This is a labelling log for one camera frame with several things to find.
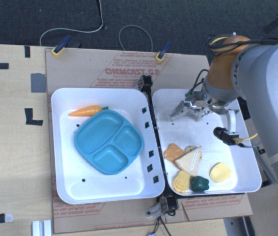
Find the black fabric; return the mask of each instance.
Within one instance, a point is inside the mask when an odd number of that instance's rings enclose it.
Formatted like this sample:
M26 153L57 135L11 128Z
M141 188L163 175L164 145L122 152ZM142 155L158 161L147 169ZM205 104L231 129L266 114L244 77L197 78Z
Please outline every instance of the black fabric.
M67 34L82 48L121 50L118 32L138 25L150 33L154 51L171 41L169 52L207 55L210 34L236 32L248 38L278 38L278 0L101 0L105 29L83 34L48 33L42 45L55 46ZM0 44L39 45L51 28L94 30L101 24L97 0L0 0ZM125 29L126 50L150 51L136 28Z

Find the gray cable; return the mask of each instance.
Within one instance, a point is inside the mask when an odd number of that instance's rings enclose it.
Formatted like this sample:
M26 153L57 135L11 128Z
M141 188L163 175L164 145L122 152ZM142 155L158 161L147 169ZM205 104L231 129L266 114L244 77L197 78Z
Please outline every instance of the gray cable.
M121 48L126 51L125 47L123 46L123 44L121 43L121 40L120 40L120 35L121 35L121 32L125 29L125 28L128 28L128 27L135 27L135 28L138 28L140 30L142 30L145 34L148 35L149 39L150 39L150 43L151 43L151 51L150 52L153 52L153 40L150 36L150 34L144 29L144 28L141 28L140 26L136 26L136 25L127 25L127 26L124 26L122 29L120 29L119 33L118 33L118 41L119 41L119 44L121 46Z

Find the toy green pepper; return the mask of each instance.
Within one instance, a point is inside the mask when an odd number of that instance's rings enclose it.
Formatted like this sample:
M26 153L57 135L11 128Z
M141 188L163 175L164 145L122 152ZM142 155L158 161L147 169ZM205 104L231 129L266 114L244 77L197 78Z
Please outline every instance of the toy green pepper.
M203 192L209 189L209 180L201 176L191 177L190 184L194 192Z

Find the light wood surface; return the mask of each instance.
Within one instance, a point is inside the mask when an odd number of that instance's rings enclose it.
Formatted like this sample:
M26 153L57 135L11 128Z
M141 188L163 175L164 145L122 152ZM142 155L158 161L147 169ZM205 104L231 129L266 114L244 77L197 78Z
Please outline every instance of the light wood surface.
M45 74L45 48L0 45L0 213L13 214L13 221L0 224L0 235L31 235L31 222L53 220L51 168L46 93L31 93L30 75ZM25 108L42 126L26 125ZM154 226L81 232L73 236L145 236ZM173 236L225 236L222 219L167 225ZM167 235L160 226L158 236Z

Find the white tray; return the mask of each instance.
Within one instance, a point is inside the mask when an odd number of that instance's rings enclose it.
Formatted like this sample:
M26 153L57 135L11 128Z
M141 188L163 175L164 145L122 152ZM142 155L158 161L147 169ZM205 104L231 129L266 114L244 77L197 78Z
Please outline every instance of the white tray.
M241 148L239 146L228 146L214 136L215 127L227 128L225 115L210 113L196 122L191 114L170 121L170 115L177 105L184 100L184 95L189 89L160 89L152 97L155 117L158 126L161 149L164 152L169 144L175 143L180 148L195 145L202 146L202 160L198 165L197 175L209 180L209 190L205 194L234 194L257 191L261 186L260 171L252 148ZM240 111L238 101L235 100L227 107L239 110L236 117L236 131L240 137L248 137L246 126ZM210 169L219 162L226 163L232 171L232 176L221 183L210 180ZM204 195L188 190L178 193L172 186L172 181L179 169L164 158L167 179L171 189L182 196Z
M61 88L53 93L51 103L56 186L62 200L69 204L85 204L152 198L163 192L164 175L143 93L124 88ZM108 106L124 116L143 137L143 151L128 168L116 175L99 172L75 147L75 132L89 117L69 117L68 114L89 105Z

